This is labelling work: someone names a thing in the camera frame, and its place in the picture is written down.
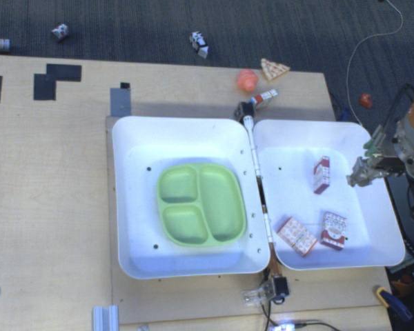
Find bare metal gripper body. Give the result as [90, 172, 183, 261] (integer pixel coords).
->
[369, 139, 414, 179]

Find tall red and white carton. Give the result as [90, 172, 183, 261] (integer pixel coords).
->
[312, 155, 331, 195]

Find red carton with colourful print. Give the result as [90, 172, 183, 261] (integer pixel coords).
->
[319, 211, 348, 252]

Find white plastic tray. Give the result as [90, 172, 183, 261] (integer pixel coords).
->
[253, 119, 407, 272]
[111, 115, 272, 281]

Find thin black and white rod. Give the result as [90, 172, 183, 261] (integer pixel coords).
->
[242, 115, 275, 254]

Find red and white small carton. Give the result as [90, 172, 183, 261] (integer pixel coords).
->
[249, 88, 279, 110]

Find toy pizza slice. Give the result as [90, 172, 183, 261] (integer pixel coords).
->
[260, 57, 291, 82]

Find green divided plate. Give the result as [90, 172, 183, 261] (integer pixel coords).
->
[155, 162, 247, 249]

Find black and white carton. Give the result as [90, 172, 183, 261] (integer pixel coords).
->
[188, 30, 210, 59]

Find white and orange small carton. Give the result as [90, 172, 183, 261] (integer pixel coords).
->
[51, 23, 70, 43]

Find black block with wires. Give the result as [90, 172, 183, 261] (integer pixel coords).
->
[235, 101, 257, 121]
[273, 277, 291, 299]

